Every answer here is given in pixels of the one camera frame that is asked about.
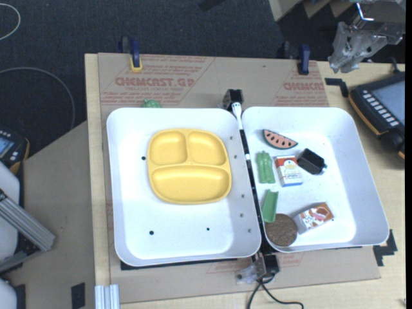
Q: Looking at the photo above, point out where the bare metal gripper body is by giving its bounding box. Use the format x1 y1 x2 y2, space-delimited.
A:
353 0 406 46

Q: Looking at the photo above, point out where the red watermelon slice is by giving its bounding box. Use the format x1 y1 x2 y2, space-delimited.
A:
261 129 299 151

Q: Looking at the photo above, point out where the black box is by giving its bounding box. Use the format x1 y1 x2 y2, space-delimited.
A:
296 147 328 175

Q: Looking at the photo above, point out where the white plastic tray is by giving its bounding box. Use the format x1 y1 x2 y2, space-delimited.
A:
106 107 262 267
240 106 390 254

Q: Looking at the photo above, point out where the red and white carton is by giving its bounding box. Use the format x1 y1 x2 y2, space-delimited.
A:
274 154 304 187

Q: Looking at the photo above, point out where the thin black and white rod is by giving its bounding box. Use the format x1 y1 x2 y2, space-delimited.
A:
231 102 267 256

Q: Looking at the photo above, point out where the green asparagus bunch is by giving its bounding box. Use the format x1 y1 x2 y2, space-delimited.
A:
256 151 277 185

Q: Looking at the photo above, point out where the brown cardboard board red print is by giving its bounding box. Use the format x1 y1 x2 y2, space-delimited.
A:
97 52 382 304

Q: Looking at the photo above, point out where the orange and white carton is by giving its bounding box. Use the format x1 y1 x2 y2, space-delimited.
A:
293 201 335 236

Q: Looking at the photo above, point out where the green celery stick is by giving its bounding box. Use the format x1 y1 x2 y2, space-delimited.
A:
261 189 279 224

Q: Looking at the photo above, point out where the brown round biscuit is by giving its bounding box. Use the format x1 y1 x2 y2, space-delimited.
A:
264 213 299 247

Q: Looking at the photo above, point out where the yellow divided plate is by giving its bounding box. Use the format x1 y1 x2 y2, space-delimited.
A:
147 128 232 205

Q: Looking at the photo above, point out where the black block with thin wires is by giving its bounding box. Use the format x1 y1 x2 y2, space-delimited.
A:
252 254 280 278
222 88 245 111

